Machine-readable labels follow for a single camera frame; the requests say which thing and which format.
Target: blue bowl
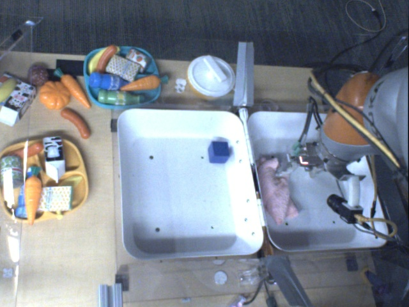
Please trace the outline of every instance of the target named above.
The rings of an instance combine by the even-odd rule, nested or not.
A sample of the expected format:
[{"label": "blue bowl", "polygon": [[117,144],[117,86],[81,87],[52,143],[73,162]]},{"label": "blue bowl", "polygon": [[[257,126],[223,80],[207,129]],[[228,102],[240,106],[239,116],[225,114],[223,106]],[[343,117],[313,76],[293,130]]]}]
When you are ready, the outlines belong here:
[{"label": "blue bowl", "polygon": [[[99,107],[102,108],[107,108],[107,109],[130,109],[130,108],[137,108],[137,107],[141,107],[143,105],[147,105],[150,104],[152,102],[154,102],[155,100],[158,99],[159,95],[160,95],[160,90],[162,88],[162,85],[159,85],[158,88],[154,89],[154,90],[146,90],[146,91],[138,91],[138,95],[139,94],[143,94],[145,99],[144,102],[140,103],[140,104],[132,104],[132,105],[125,105],[125,106],[116,106],[116,105],[108,105],[108,104],[102,104],[101,102],[98,101],[98,92],[99,89],[93,89],[89,87],[89,74],[88,74],[88,63],[90,61],[90,59],[95,56],[98,51],[101,51],[104,48],[99,48],[99,49],[95,49],[93,51],[91,51],[84,60],[84,80],[85,80],[85,88],[87,90],[88,93],[88,97],[89,99],[92,101],[92,103],[96,104]],[[121,57],[125,57],[130,49],[136,49],[138,51],[140,51],[141,53],[147,55],[149,58],[151,58],[151,61],[148,65],[148,67],[146,67],[145,72],[143,74],[138,74],[136,79],[140,79],[142,77],[148,76],[148,75],[157,75],[159,76],[159,70],[158,67],[156,66],[155,60],[153,59],[153,57],[151,56],[151,54],[141,48],[137,48],[137,47],[120,47],[120,51],[119,51],[119,55]]]}]

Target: pink cloth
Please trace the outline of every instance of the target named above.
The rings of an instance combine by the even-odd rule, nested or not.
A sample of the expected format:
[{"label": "pink cloth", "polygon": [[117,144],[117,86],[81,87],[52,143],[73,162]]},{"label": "pink cloth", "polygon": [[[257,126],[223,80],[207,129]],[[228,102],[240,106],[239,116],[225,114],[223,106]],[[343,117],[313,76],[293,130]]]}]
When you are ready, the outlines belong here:
[{"label": "pink cloth", "polygon": [[261,158],[257,169],[264,207],[274,221],[280,225],[284,222],[284,218],[298,216],[298,210],[289,197],[289,175],[276,177],[275,172],[278,167],[277,158]]}]

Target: food packaging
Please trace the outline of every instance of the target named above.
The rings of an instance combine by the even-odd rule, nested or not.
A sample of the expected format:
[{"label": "food packaging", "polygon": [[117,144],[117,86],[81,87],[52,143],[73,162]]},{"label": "food packaging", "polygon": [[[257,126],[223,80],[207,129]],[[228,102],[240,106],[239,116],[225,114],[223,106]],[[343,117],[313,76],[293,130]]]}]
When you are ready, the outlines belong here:
[{"label": "food packaging", "polygon": [[23,184],[23,166],[19,156],[4,156],[0,160],[0,184],[13,183],[13,187]]},{"label": "food packaging", "polygon": [[[3,77],[12,78],[10,74],[4,73]],[[0,110],[0,122],[14,126],[27,111],[28,107],[36,97],[36,88],[17,79],[17,85],[10,96],[4,102]]]},{"label": "food packaging", "polygon": [[138,51],[136,49],[129,50],[127,54],[127,59],[141,66],[141,69],[139,70],[140,73],[143,73],[145,71],[146,67],[149,65],[151,61],[151,59],[147,55],[143,54],[141,51]]},{"label": "food packaging", "polygon": [[107,73],[118,75],[124,80],[132,82],[138,74],[140,64],[127,60],[124,57],[114,55],[108,62]]},{"label": "food packaging", "polygon": [[44,187],[38,210],[44,212],[64,212],[71,210],[72,187]]},{"label": "food packaging", "polygon": [[43,138],[45,155],[45,172],[54,181],[65,173],[65,158],[63,151],[63,140],[59,136]]}]

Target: toy pumpkin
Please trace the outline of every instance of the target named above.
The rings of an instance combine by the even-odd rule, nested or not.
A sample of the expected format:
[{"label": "toy pumpkin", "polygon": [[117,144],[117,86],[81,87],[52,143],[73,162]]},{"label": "toy pumpkin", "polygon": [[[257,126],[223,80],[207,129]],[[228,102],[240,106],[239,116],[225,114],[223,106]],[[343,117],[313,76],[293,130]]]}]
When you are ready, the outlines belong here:
[{"label": "toy pumpkin", "polygon": [[70,102],[71,93],[61,82],[46,82],[39,93],[40,102],[48,109],[60,110]]}]

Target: blue block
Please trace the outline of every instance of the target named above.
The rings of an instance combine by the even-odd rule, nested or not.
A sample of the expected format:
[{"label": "blue block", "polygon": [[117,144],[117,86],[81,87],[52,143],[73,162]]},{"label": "blue block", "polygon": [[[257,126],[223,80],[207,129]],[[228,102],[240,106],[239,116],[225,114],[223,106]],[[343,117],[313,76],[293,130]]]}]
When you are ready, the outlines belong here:
[{"label": "blue block", "polygon": [[212,141],[208,153],[212,164],[224,164],[230,157],[229,145],[227,142]]}]

